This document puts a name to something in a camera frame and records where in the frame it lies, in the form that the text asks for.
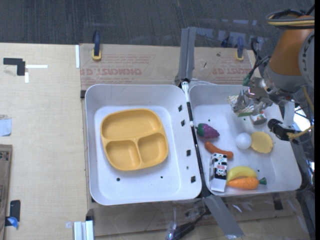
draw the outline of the orange carrot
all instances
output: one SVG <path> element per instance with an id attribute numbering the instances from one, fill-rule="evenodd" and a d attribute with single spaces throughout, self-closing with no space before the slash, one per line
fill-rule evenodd
<path id="1" fill-rule="evenodd" d="M 213 145 L 210 141 L 206 141 L 204 143 L 204 147 L 206 150 L 208 150 L 211 154 L 213 153 L 219 153 L 226 155 L 227 159 L 232 159 L 234 157 L 234 153 L 231 151 L 225 151 L 220 148 L 217 148 L 215 145 Z"/>
<path id="2" fill-rule="evenodd" d="M 258 187 L 259 183 L 256 177 L 245 177 L 230 180 L 227 185 L 234 188 L 254 190 Z"/>

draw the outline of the white ball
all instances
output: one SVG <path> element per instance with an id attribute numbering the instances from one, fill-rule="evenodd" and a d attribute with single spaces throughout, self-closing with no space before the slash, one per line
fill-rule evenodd
<path id="1" fill-rule="evenodd" d="M 235 144 L 237 147 L 243 150 L 250 148 L 251 142 L 251 136 L 246 132 L 240 133 L 235 139 Z"/>

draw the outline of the banana toy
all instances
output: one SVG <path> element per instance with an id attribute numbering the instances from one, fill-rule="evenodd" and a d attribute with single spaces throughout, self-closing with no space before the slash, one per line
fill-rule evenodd
<path id="1" fill-rule="evenodd" d="M 236 166 L 226 173 L 226 182 L 228 183 L 236 178 L 244 177 L 257 177 L 257 173 L 248 166 Z"/>

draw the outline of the yellow round disc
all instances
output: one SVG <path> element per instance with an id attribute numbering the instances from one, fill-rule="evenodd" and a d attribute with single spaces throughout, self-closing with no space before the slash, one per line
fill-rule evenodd
<path id="1" fill-rule="evenodd" d="M 263 131 L 256 131 L 252 133 L 251 140 L 251 148 L 260 153 L 269 153 L 274 146 L 270 135 Z"/>

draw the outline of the wooden table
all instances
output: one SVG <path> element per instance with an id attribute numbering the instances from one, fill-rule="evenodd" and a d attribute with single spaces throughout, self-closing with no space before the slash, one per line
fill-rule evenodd
<path id="1" fill-rule="evenodd" d="M 16 66 L 0 64 L 0 115 L 12 117 L 11 135 L 0 137 L 0 144 L 13 146 L 8 203 L 21 201 L 18 229 L 6 227 L 4 239 L 71 240 L 69 225 L 84 221 L 88 211 L 75 45 L 0 43 L 0 51 L 3 58 L 21 58 L 26 65 L 48 65 L 29 69 L 29 83 L 25 83 L 24 76 L 17 76 Z M 294 216 L 240 221 L 244 239 L 308 239 L 299 203 L 291 206 Z M 97 239 L 163 239 L 164 232 Z M 218 225 L 203 225 L 185 240 L 213 236 L 225 239 Z"/>

